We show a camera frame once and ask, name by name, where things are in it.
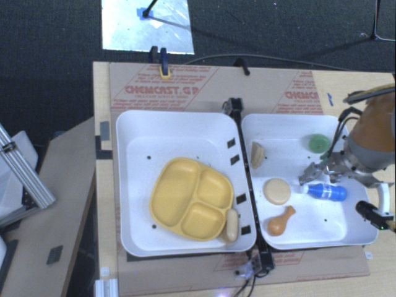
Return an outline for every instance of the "yellow plate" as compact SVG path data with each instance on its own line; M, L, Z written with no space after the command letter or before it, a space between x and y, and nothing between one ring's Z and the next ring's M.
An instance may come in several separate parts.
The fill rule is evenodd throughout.
M150 213L161 226L190 239L216 238L234 198L227 177L190 158L174 158L162 169Z

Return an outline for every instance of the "white object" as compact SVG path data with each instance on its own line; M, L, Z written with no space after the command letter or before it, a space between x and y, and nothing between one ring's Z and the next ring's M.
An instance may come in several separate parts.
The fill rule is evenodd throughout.
M34 168L38 155L25 131L19 132L12 140L24 158ZM0 218L22 207L22 182L12 172L7 163L0 158Z
M226 225L220 234L221 239L226 242L234 242L238 239L238 212L235 209L227 211Z
M95 297L118 297L117 278L112 278L110 280L96 280Z
M118 117L116 132L121 241L129 253L145 257L241 252L254 245L256 228L238 128L229 116L131 110ZM219 237L194 241L156 226L149 210L150 195L163 167L176 157L198 160L230 180L234 188L233 208L240 215L235 242L225 244ZM234 157L239 160L232 165ZM246 195L246 201L236 204L241 194ZM251 232L241 235L241 228L247 226Z
M252 142L265 148L267 158L257 169L251 168L251 176L261 232L272 247L287 250L361 245L377 238L378 230L355 210L359 201L369 199L364 186L354 179L342 178L338 183L347 191L342 202L323 201L301 193L298 176L310 163L320 162L320 154L309 150L310 137L320 133L331 140L337 123L332 116L287 114L250 114L243 119L247 155ZM340 151L342 144L343 140L338 141L334 151ZM283 179L290 186L291 197L283 206L271 204L262 193L262 186L272 178ZM310 182L318 183L330 183L329 177L322 174ZM287 205L292 205L296 214L288 220L281 236L271 236L267 232L268 221L281 215Z
M378 192L378 211L380 213L389 213L390 210L390 193L388 183L380 183L377 186Z
M364 255L366 256L366 260L372 260L374 258L370 251L364 252Z
M110 275L110 268L109 267L101 267L100 268L100 276L106 277Z

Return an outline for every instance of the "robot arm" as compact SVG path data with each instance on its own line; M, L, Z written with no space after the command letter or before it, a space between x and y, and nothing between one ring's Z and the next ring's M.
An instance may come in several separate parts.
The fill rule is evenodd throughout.
M334 141L321 157L323 161L320 164L311 163L299 177L299 183L303 185L325 173L330 176L332 183L339 182L342 176L348 176L366 187L375 187L379 193L379 208L359 202L356 210L376 228L395 230L393 215L389 213L389 186L393 183L384 183L372 175L395 164L395 85L355 92L344 102L353 104L362 100L368 103L363 112L354 107L343 111L338 119ZM360 118L345 138L343 150L333 152L350 113L359 114Z

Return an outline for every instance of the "round cookie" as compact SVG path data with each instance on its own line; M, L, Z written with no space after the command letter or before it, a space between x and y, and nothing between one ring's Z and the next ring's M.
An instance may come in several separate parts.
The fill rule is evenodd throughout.
M263 187L265 198L274 205L283 205L290 198L289 184L280 178L268 180Z

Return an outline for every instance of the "black cable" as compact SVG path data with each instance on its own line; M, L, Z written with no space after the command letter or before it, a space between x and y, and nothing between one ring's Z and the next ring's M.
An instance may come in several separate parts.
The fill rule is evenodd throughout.
M238 296L243 292L243 290L246 288L246 286L248 285L248 283L249 283L249 280L246 280L246 281L245 281L245 284L241 287L240 290L238 290L238 291L236 292L236 294L234 295L234 297L238 297Z
M257 273L254 278L253 278L253 282L252 282L252 287L250 289L249 294L246 297L250 297L252 295L254 286L256 284L256 278L264 278L265 276L267 276L269 274L269 270L266 271L266 273L260 275L260 273ZM249 284L249 280L246 280L245 284L241 287L240 290L237 291L237 293L234 295L234 297L238 297L243 291L244 289L247 287L247 285Z
M314 63L314 62L299 61L299 60L296 60L296 59L279 58L279 57L274 57L274 56L257 55L257 54L216 54L216 55L208 55L208 56L196 58L196 59L193 59L191 61L185 62L183 65L190 65L190 64L192 64L194 62L203 61L205 59L222 58L222 57L264 58L264 59L273 59L275 61L294 62L294 63L298 63L298 64L317 66L317 67L324 67L324 68L329 68L329 69L333 69L333 70L336 70L336 71L352 71L351 69L335 67L335 66L330 66L330 65L325 65L325 64L317 64L317 63Z
M252 292L253 292L253 289L254 289L254 284L256 284L256 276L253 277L252 287L251 287L250 292L247 295L247 297L250 297L252 295Z
M335 130L335 134L334 134L332 145L330 146L329 150L327 151L327 158L330 158L331 154L333 153L333 149L334 149L335 144L340 139L340 136L342 134L342 130L344 129L344 127L347 124L347 122L349 120L351 120L351 119L359 120L359 118L357 118L355 116L350 116L349 118L346 118L345 120L340 120L338 122L338 126L337 126L337 128Z

